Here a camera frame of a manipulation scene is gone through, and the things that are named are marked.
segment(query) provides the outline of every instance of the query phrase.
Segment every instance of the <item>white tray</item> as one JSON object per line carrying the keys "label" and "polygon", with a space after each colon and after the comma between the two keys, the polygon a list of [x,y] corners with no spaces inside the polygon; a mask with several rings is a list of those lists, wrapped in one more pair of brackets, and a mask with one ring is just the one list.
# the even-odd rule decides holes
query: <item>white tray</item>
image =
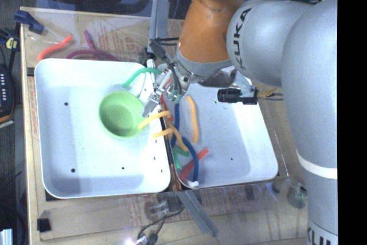
{"label": "white tray", "polygon": [[[217,92],[218,88],[192,84],[186,93],[196,105],[199,127],[198,142],[192,146],[197,153],[204,148],[209,150],[199,161],[198,188],[274,178],[278,173],[278,162],[259,105],[220,103]],[[174,103],[165,101],[174,115]],[[192,117],[185,96],[179,103],[179,117],[180,134],[192,142]],[[191,156],[179,155],[183,168],[191,159]],[[193,170],[187,179],[193,179]]]}
{"label": "white tray", "polygon": [[[113,61],[45,59],[35,69],[42,180],[57,198],[155,193],[165,190],[170,170],[159,120],[135,138],[111,138],[100,127],[103,97],[123,90],[142,65]],[[144,102],[150,74],[126,88]]]}

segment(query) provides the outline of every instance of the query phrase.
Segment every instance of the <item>yellow cable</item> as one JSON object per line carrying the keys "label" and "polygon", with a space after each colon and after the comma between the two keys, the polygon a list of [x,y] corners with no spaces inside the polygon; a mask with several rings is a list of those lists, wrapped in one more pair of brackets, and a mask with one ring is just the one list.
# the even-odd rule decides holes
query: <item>yellow cable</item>
{"label": "yellow cable", "polygon": [[169,134],[172,134],[172,133],[173,133],[172,129],[166,129],[166,130],[163,130],[163,131],[160,131],[160,132],[157,132],[157,133],[153,134],[151,137],[152,137],[152,139],[156,139],[160,136],[165,136],[165,135],[169,135]]}
{"label": "yellow cable", "polygon": [[138,124],[138,129],[141,130],[147,124],[149,124],[153,119],[158,119],[158,118],[161,118],[163,116],[170,117],[171,116],[170,111],[169,110],[165,110],[165,111],[161,111],[161,112],[159,112],[157,114],[150,115],[148,118],[146,118],[145,120],[143,120],[140,124]]}
{"label": "yellow cable", "polygon": [[197,140],[199,139],[199,128],[197,126],[195,103],[189,95],[186,96],[186,99],[188,100],[189,105],[190,105],[191,122],[193,125],[193,140],[192,141],[193,143],[197,143]]}
{"label": "yellow cable", "polygon": [[168,128],[171,128],[173,133],[175,134],[176,138],[177,138],[177,142],[180,146],[180,148],[183,150],[183,151],[189,151],[188,147],[184,144],[184,142],[182,141],[182,138],[181,138],[181,135],[179,134],[178,130],[173,126],[173,124],[168,120],[166,119],[166,124],[167,124],[167,127]]}

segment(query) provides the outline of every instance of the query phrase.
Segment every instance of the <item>white stripe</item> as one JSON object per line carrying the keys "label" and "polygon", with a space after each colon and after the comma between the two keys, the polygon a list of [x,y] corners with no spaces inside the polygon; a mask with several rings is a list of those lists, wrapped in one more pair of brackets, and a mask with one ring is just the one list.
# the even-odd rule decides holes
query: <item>white stripe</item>
{"label": "white stripe", "polygon": [[338,169],[324,168],[323,166],[313,164],[312,162],[309,162],[305,160],[303,157],[301,157],[297,150],[296,152],[297,152],[299,163],[310,173],[316,174],[317,176],[320,176],[323,178],[332,178],[335,180],[338,179]]}

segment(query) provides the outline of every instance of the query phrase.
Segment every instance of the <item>green tube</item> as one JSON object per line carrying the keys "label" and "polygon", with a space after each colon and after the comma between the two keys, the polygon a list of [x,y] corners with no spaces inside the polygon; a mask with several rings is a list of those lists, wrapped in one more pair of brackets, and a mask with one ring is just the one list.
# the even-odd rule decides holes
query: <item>green tube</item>
{"label": "green tube", "polygon": [[162,73],[162,71],[160,71],[157,68],[141,68],[141,69],[137,70],[135,73],[133,73],[132,76],[125,83],[122,84],[122,87],[126,88],[127,86],[129,86],[131,84],[132,81],[135,80],[135,78],[137,76],[139,76],[141,73],[146,73],[146,72],[158,73],[158,74]]}

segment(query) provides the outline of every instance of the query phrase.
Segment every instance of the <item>black device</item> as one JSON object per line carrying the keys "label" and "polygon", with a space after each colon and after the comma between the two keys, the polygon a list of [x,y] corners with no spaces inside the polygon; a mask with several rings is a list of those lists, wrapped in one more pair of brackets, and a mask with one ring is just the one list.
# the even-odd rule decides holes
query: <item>black device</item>
{"label": "black device", "polygon": [[14,88],[9,71],[0,65],[0,123],[10,118],[14,110]]}

